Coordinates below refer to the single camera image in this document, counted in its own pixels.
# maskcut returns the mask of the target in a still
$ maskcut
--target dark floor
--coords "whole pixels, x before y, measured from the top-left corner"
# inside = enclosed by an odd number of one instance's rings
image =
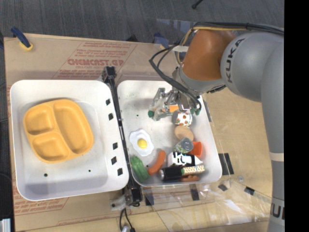
[[[15,26],[27,33],[108,40],[126,40],[134,34],[140,42],[150,43],[156,32],[171,41],[179,37],[159,19],[284,27],[284,0],[204,0],[194,10],[191,6],[197,1],[0,0],[0,31],[12,37],[10,29]],[[10,176],[9,157],[5,63],[0,49],[0,174]],[[0,192],[0,199],[7,198]]]

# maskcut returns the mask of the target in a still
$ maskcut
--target brown round object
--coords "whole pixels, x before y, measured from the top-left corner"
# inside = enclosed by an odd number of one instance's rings
[[[193,133],[186,126],[176,126],[175,135],[179,140],[185,137],[189,138],[191,141],[194,139]]]

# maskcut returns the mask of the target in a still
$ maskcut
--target white band on robot arm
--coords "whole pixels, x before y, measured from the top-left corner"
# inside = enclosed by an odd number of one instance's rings
[[[270,159],[273,161],[284,161],[284,153],[269,153]]]

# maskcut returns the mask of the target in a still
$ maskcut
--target orange plate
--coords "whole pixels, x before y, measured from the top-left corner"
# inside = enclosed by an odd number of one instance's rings
[[[31,107],[23,123],[34,154],[47,163],[83,155],[94,143],[84,112],[71,100],[54,100]]]

